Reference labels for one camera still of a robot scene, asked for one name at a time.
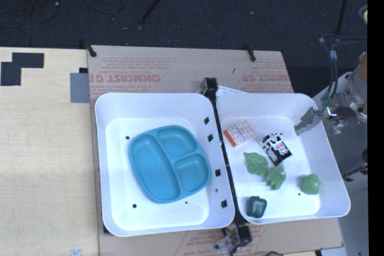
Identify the light green smooth leaf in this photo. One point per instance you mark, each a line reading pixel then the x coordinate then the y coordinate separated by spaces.
pixel 255 162

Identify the orange and white packet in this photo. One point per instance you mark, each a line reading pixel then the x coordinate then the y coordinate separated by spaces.
pixel 239 133

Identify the blue divided plate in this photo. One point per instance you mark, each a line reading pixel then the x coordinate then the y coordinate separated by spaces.
pixel 162 165

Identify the light green ribbed leaf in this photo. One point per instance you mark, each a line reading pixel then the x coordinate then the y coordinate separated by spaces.
pixel 275 178

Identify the white paper sheet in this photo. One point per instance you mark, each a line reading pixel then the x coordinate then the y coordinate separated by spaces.
pixel 232 90

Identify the white plastic tray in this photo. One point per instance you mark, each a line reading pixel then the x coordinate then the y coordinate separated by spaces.
pixel 120 219
pixel 327 201

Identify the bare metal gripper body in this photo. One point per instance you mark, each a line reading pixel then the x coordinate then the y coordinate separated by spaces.
pixel 343 114

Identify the light green pepper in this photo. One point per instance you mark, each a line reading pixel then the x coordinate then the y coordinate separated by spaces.
pixel 310 184

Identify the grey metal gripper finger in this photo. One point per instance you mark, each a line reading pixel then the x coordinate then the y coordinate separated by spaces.
pixel 313 113
pixel 303 126

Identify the brown cardboard board red print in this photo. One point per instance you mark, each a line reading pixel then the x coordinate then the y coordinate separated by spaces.
pixel 168 72

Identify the dark green pepper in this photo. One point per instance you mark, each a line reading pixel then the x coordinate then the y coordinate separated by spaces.
pixel 256 207

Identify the black and white cow carton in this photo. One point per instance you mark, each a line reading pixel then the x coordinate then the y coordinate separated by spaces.
pixel 276 148

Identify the thin black and white rod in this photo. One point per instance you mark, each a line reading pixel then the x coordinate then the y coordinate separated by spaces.
pixel 225 156

